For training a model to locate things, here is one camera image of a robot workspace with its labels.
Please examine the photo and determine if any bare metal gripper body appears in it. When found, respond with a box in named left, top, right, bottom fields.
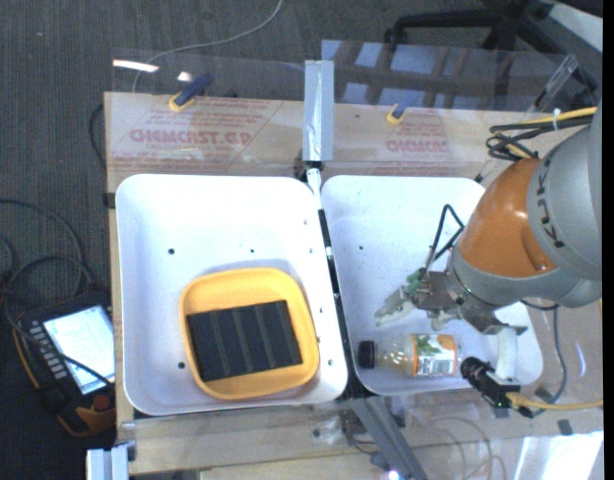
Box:
left=414, top=270, right=504, bottom=334

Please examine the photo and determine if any clear bottle with orange label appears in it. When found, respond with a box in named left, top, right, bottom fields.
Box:
left=357, top=332, right=463, bottom=379

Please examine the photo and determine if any white plastic tray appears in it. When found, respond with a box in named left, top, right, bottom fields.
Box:
left=319, top=174, right=545, bottom=398
left=114, top=172, right=350, bottom=417

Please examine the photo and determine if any yellow plate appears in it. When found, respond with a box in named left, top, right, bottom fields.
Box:
left=178, top=266, right=321, bottom=402

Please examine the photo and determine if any black striped rectangular box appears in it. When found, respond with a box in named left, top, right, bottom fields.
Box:
left=185, top=299, right=305, bottom=384

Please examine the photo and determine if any brown cardboard board, red print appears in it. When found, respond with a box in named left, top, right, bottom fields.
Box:
left=102, top=91, right=604, bottom=475

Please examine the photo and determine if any black cylinder on white bracket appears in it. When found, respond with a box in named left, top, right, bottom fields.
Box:
left=459, top=324, right=522, bottom=409

